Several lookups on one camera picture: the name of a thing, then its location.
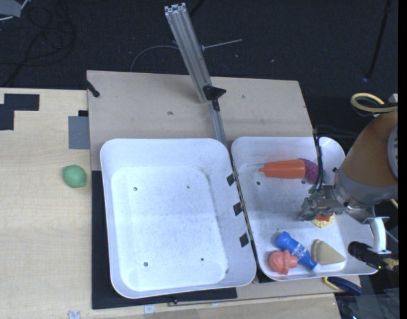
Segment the white tray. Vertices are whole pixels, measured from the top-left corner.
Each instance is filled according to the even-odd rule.
[[[333,168],[340,167],[344,152],[332,139],[321,138],[320,144],[327,183],[332,183]],[[347,214],[335,215],[334,222],[323,229],[310,221],[300,221],[297,217],[312,185],[308,181],[302,184],[301,179],[266,177],[259,171],[260,167],[270,161],[305,158],[316,163],[312,137],[242,137],[234,141],[231,152],[255,243],[257,262],[269,278],[283,281],[376,272],[347,252],[351,241],[373,246],[369,225],[362,225]],[[323,265],[319,274],[310,272],[303,265],[289,269],[287,275],[273,272],[268,258],[273,251],[278,250],[274,240],[283,231],[287,231],[308,250],[311,250],[315,239],[325,241],[346,260],[343,263]]]
[[[143,298],[253,280],[255,257],[221,143],[115,139],[100,160],[110,277],[119,294]]]

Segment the yellow cable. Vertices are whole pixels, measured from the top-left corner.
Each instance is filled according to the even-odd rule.
[[[358,108],[359,110],[369,111],[369,112],[392,112],[392,111],[397,110],[397,106],[391,106],[389,108],[373,108],[370,106],[362,105],[357,101],[357,98],[362,98],[362,97],[369,98],[369,99],[377,102],[379,105],[384,105],[384,101],[382,99],[378,98],[377,96],[374,96],[373,94],[370,94],[370,93],[360,92],[360,93],[353,94],[351,97],[351,101],[350,101],[351,104],[354,107]]]
[[[331,288],[334,289],[334,290],[338,290],[338,289],[339,289],[339,287],[338,287],[337,285],[334,285],[333,283],[329,282],[327,276],[325,276],[325,277],[322,279],[322,281],[323,281],[323,283],[324,283],[325,285],[331,287]]]
[[[398,202],[395,199],[390,199],[390,201],[398,209]]]

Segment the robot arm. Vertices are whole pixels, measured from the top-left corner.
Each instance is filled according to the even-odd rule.
[[[397,123],[397,111],[369,122],[335,172],[334,183],[323,185],[316,197],[304,200],[299,219],[311,221],[317,215],[345,212],[361,223],[371,221],[371,226],[383,227],[369,209],[398,199]]]

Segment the pink toy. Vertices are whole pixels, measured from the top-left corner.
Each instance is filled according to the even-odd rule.
[[[274,251],[269,257],[269,266],[273,272],[287,275],[290,268],[298,265],[298,258],[291,255],[287,249],[284,251]]]

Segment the black tape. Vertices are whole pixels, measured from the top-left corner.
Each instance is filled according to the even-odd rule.
[[[233,176],[233,173],[227,178],[227,182],[229,185],[232,185],[233,182],[235,181],[235,177]]]
[[[0,130],[14,130],[14,111],[38,111],[39,94],[4,94],[0,104]]]
[[[238,216],[242,211],[242,206],[240,202],[237,202],[234,206],[233,206],[233,210],[235,211],[235,215]]]
[[[246,246],[249,243],[248,235],[247,233],[243,234],[239,240],[241,241],[241,247]]]

